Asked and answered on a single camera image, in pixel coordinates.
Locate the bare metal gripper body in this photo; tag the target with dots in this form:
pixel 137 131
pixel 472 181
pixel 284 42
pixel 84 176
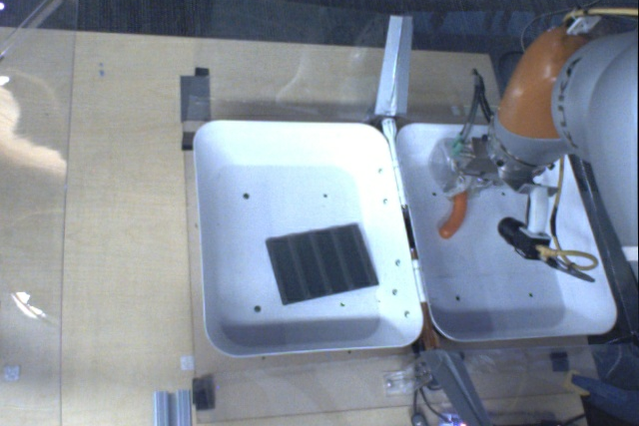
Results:
pixel 483 160

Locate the white plastic tray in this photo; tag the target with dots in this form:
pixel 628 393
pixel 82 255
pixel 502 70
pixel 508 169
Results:
pixel 299 194
pixel 494 284

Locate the orange sausage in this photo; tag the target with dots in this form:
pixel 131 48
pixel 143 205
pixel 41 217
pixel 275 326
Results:
pixel 455 217

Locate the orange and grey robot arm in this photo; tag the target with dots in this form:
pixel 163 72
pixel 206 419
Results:
pixel 594 105

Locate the black ribbed flat sheet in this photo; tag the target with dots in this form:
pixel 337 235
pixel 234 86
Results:
pixel 322 263

